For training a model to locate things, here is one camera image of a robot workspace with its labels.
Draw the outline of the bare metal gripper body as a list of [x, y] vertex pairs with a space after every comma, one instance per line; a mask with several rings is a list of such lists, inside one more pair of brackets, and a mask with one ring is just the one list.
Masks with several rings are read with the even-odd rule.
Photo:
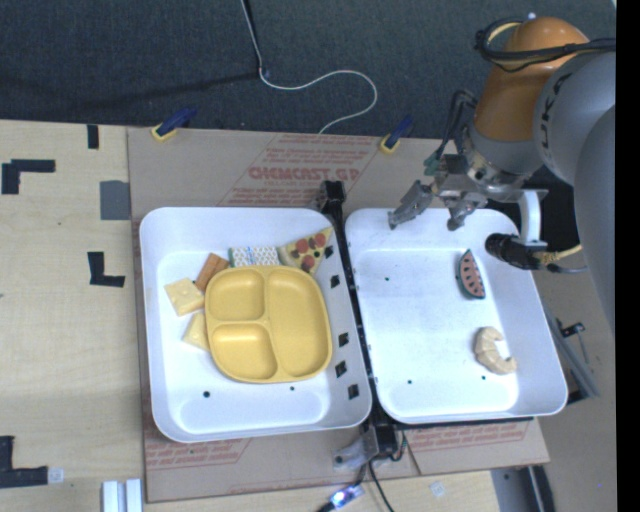
[[488, 200], [516, 201], [522, 186], [521, 175], [504, 171], [482, 156], [444, 155], [431, 189], [448, 207], [464, 202], [481, 207]]

